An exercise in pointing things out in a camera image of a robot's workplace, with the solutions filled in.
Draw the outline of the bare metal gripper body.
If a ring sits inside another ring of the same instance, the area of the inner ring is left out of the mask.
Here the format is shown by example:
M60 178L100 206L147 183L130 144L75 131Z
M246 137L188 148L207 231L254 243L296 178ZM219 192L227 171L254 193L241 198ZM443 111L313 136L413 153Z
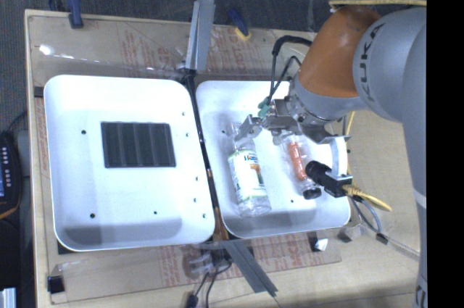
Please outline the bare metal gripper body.
M273 99L263 117L263 127L274 135L284 133L303 135L304 131L297 121L299 115L294 108L292 98Z

